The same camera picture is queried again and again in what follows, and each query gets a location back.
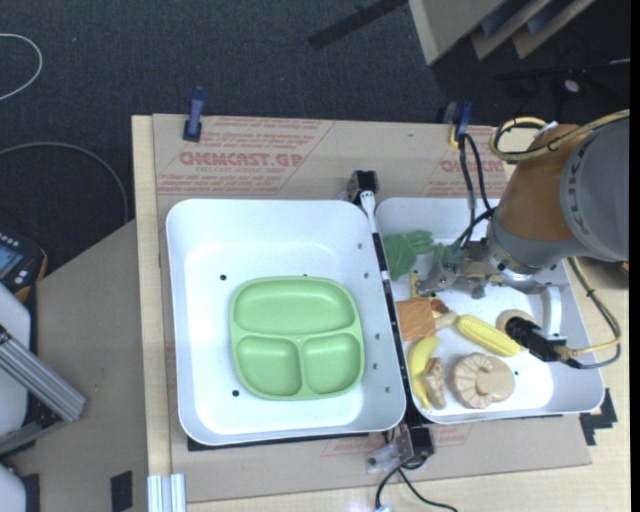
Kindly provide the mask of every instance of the black floor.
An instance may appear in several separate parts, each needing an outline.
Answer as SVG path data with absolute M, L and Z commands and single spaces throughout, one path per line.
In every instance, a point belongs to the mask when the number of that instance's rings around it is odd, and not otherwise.
M 0 101 L 0 225 L 42 245 L 52 271 L 133 211 L 130 119 L 183 113 L 191 91 L 205 114 L 436 122 L 450 101 L 473 124 L 516 115 L 574 123 L 629 107 L 631 1 L 599 0 L 526 59 L 510 41 L 479 61 L 468 39 L 431 67 L 407 4 L 347 33 L 329 32 L 380 0 L 23 0 L 0 9 L 0 33 L 26 36 L 44 65 Z M 34 49 L 0 37 L 0 96 L 37 66 Z M 546 74 L 545 70 L 564 70 Z M 587 69 L 586 74 L 576 72 Z M 556 87 L 570 70 L 583 93 Z M 500 75 L 537 71 L 538 79 Z

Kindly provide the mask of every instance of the yellow banana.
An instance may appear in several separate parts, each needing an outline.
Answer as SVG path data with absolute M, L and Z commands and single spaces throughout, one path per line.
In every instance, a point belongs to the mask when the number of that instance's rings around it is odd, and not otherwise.
M 431 356 L 438 347 L 438 338 L 436 336 L 428 336 L 416 341 L 407 354 L 407 370 L 409 373 L 409 380 L 411 382 L 411 389 L 413 393 L 420 399 L 425 409 L 431 407 L 431 402 L 427 398 L 427 390 L 422 379 L 422 372 L 427 364 L 427 361 L 431 359 Z

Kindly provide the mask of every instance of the white cable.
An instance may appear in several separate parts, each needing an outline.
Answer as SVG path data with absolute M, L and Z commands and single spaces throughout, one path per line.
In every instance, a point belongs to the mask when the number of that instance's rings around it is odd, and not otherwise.
M 10 93 L 5 94 L 4 96 L 0 96 L 0 101 L 2 101 L 2 100 L 6 100 L 8 98 L 11 98 L 12 96 L 15 96 L 16 94 L 18 94 L 19 92 L 25 90 L 33 82 L 36 81 L 36 79 L 40 76 L 40 72 L 42 71 L 43 58 L 42 58 L 42 52 L 40 51 L 40 48 L 38 48 L 38 45 L 36 43 L 34 43 L 28 37 L 21 36 L 21 35 L 18 35 L 18 34 L 2 34 L 2 33 L 0 33 L 0 37 L 13 37 L 13 38 L 25 41 L 25 42 L 29 43 L 33 47 L 33 49 L 36 51 L 36 53 L 38 54 L 38 69 L 36 70 L 35 74 L 27 82 L 22 84 L 20 87 L 18 87 L 14 91 L 11 91 Z

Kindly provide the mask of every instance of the blue clamp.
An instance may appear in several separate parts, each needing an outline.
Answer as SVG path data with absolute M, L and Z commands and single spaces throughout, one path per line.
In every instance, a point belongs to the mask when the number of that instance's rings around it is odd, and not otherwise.
M 200 133 L 202 132 L 202 123 L 200 117 L 204 109 L 204 89 L 196 87 L 191 95 L 191 108 L 189 110 L 189 119 L 184 123 L 184 132 L 182 138 L 191 142 L 200 142 Z
M 457 142 L 460 141 L 460 136 L 467 131 L 469 126 L 469 120 L 471 119 L 471 103 L 468 101 L 462 102 L 460 107 L 460 115 L 458 116 L 458 122 L 456 123 L 455 133 L 453 139 Z

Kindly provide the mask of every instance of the green plate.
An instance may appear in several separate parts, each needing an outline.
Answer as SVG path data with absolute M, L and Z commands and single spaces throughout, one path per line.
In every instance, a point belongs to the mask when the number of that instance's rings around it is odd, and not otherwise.
M 263 398 L 336 396 L 362 378 L 358 310 L 346 288 L 330 279 L 247 281 L 231 299 L 230 328 L 240 379 Z

